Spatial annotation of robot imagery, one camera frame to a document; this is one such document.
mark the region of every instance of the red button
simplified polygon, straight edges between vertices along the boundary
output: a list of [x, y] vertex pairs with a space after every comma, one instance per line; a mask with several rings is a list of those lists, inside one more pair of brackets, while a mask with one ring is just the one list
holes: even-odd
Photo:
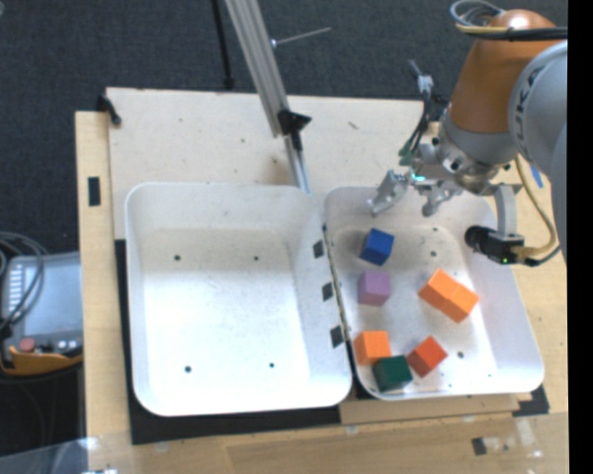
[[20, 341], [20, 351], [22, 353], [32, 353], [36, 348], [36, 340], [32, 337], [25, 337]]

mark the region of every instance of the tray containing blocks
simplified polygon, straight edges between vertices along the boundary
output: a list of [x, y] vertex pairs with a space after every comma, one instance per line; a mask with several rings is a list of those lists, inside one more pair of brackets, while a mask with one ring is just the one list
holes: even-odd
[[487, 200], [463, 193], [422, 215], [409, 190], [373, 217], [371, 188], [325, 200], [330, 260], [358, 380], [382, 400], [526, 393], [543, 361], [512, 269], [465, 243], [496, 226]]
[[134, 393], [165, 417], [333, 406], [352, 385], [319, 206], [295, 187], [127, 196]]

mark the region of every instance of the orange cube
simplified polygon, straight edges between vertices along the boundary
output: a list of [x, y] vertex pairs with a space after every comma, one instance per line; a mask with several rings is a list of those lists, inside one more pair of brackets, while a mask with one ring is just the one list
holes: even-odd
[[391, 356], [386, 330], [362, 332], [354, 340], [354, 356], [358, 365], [373, 365], [379, 359]]
[[437, 269], [419, 290], [419, 296], [457, 323], [461, 323], [478, 302], [474, 291], [441, 269]]
[[433, 336], [428, 336], [417, 348], [407, 357], [406, 362], [420, 377], [424, 377], [437, 365], [439, 365], [448, 354]]

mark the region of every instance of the black floor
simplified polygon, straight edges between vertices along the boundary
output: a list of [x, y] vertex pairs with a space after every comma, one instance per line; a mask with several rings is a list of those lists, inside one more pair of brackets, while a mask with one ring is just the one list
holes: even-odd
[[[471, 45], [449, 17], [455, 1], [259, 0], [274, 39], [332, 29], [277, 49], [289, 94], [387, 99], [418, 98], [411, 58], [450, 96]], [[568, 0], [486, 1], [568, 24]], [[106, 87], [221, 90], [211, 0], [2, 2], [0, 230], [25, 234], [53, 253], [72, 251], [78, 249], [75, 111], [95, 110]], [[235, 90], [252, 92], [220, 4]], [[0, 385], [0, 456], [38, 447], [44, 436], [46, 442], [79, 436], [78, 396], [75, 374], [27, 390]]]

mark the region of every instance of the wooden table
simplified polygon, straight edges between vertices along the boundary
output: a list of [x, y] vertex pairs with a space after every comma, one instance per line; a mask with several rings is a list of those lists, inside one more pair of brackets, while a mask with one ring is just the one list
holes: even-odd
[[[546, 368], [550, 412], [514, 418], [532, 396], [491, 395], [380, 402], [350, 395], [338, 426], [132, 445], [114, 253], [125, 194], [145, 180], [291, 184], [285, 147], [270, 135], [256, 95], [109, 89], [123, 123], [75, 117], [83, 269], [85, 407], [95, 438], [90, 468], [120, 472], [568, 472], [566, 265], [514, 268]], [[312, 117], [303, 131], [313, 194], [376, 186], [420, 114], [419, 102], [290, 97]], [[515, 171], [504, 180], [517, 181]], [[98, 183], [100, 198], [91, 197]], [[550, 189], [537, 191], [551, 212]], [[519, 231], [546, 231], [524, 194]], [[475, 445], [482, 443], [481, 453]]]

